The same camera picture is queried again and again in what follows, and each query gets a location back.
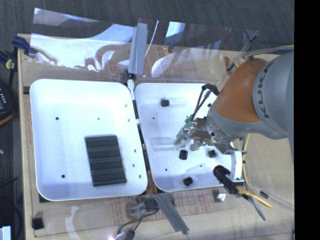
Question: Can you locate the white plastic tray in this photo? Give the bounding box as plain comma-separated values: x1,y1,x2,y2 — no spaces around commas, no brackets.
133,82,241,193
29,78,149,202

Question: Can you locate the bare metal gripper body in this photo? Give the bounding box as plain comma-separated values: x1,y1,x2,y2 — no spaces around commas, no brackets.
188,117,219,148

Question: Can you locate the black block with thin wires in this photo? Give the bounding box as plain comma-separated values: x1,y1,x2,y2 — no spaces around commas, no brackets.
142,195,160,213

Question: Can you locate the brown cardboard board red print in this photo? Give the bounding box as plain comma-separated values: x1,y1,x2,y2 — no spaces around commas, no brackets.
21,43,238,229

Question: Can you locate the black cylinder on white bracket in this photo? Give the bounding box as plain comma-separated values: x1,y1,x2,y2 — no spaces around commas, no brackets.
212,143,248,195

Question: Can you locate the thin black and white rod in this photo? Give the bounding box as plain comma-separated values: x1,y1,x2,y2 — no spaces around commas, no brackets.
126,78,159,195

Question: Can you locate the dark ribbed rectangular slab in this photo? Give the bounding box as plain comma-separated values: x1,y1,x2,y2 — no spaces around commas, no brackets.
84,134,128,188

